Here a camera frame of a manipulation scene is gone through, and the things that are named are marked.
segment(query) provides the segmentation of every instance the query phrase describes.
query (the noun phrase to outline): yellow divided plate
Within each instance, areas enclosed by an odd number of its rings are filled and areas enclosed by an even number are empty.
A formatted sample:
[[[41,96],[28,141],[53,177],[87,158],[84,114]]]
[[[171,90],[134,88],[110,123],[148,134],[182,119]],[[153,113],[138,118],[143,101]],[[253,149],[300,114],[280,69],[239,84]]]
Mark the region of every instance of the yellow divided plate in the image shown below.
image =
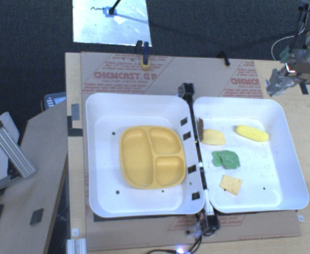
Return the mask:
[[[186,176],[186,160],[179,136],[161,126],[135,126],[120,138],[120,162],[125,180],[136,188],[165,188]]]

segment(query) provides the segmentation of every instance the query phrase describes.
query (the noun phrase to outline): table surface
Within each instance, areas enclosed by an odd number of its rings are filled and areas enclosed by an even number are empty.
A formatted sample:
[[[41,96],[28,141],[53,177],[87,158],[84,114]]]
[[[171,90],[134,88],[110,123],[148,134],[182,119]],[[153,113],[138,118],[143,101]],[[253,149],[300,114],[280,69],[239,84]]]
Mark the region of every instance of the table surface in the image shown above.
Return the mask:
[[[269,79],[274,68],[281,68],[276,61],[254,61],[256,71],[264,98],[270,98],[266,93],[266,79]],[[80,54],[72,53],[66,56],[67,75],[67,115],[71,115],[71,103],[81,103],[81,76],[80,76]],[[300,223],[302,236],[233,241],[218,243],[202,243],[198,252],[204,253],[310,253],[310,85],[307,86],[309,94],[303,95],[298,87],[290,88],[283,95],[273,97],[285,111],[290,133],[294,141],[298,160],[309,192],[308,206],[298,212],[304,217]],[[77,121],[72,122],[73,128],[82,128],[81,116]],[[82,140],[76,137],[69,137],[69,181],[70,181],[70,227],[79,229],[79,236],[75,239],[85,238],[85,201],[84,201],[84,168]],[[153,248],[136,248],[123,250],[110,250],[89,252],[106,254],[142,254]],[[162,247],[160,249],[175,249],[175,247]]]

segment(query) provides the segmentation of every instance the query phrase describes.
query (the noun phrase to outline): blue clamp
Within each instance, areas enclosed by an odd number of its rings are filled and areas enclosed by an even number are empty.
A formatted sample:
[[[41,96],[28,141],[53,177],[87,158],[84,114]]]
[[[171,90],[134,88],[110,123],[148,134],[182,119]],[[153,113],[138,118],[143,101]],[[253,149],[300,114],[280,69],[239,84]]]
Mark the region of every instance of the blue clamp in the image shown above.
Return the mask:
[[[148,69],[150,66],[150,59],[149,59],[149,42],[145,41],[142,47],[142,40],[137,41],[134,53],[138,54],[142,52],[142,58],[141,58],[141,66],[142,69]]]

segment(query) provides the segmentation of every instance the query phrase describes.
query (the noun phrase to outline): wooden table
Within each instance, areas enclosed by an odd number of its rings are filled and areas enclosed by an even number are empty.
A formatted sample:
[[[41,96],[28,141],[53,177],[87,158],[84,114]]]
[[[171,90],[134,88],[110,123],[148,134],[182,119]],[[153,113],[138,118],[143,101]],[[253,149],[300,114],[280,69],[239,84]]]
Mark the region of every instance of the wooden table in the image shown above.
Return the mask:
[[[28,121],[21,150],[37,171],[0,195],[0,253],[48,253],[67,173],[65,102]],[[31,224],[41,211],[41,220]]]
[[[276,61],[254,61],[258,78],[264,98],[270,98],[265,90],[265,80],[269,79],[272,69],[281,68],[281,64]],[[81,65],[80,54],[66,54],[66,74],[67,74],[67,115],[71,116],[73,103],[81,103]],[[284,109],[294,146],[298,155],[310,198],[310,85],[308,85],[309,95],[302,95],[298,87],[286,90],[285,94],[273,97]],[[80,116],[72,121],[72,127],[82,128],[82,115],[80,106]],[[73,234],[72,238],[86,237],[85,221],[85,179],[83,164],[83,140],[79,137],[69,137],[68,157],[69,157],[69,181],[70,181],[70,227],[78,234]],[[218,243],[202,243],[198,252],[204,253],[310,253],[310,202],[308,206],[298,212],[304,217],[304,222],[300,223],[302,236],[291,238],[233,241]],[[115,253],[115,254],[135,254],[147,253],[152,248],[135,248],[123,250],[110,250],[94,253]],[[175,249],[175,247],[164,247],[163,249]]]

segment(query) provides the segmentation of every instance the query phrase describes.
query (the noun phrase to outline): cardboard sheet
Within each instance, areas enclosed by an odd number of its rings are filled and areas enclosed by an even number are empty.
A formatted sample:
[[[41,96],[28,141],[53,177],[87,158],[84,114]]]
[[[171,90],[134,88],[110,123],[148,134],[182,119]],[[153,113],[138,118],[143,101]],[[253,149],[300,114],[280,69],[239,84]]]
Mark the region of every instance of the cardboard sheet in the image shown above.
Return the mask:
[[[83,129],[85,102],[97,92],[176,95],[182,83],[194,83],[194,99],[201,96],[262,98],[254,62],[222,59],[150,56],[150,68],[142,69],[140,55],[81,54]],[[87,250],[156,247],[191,244],[187,228],[194,215],[101,219],[88,202],[87,136],[84,131]],[[221,215],[221,228],[203,242],[252,240],[300,236],[294,211]]]

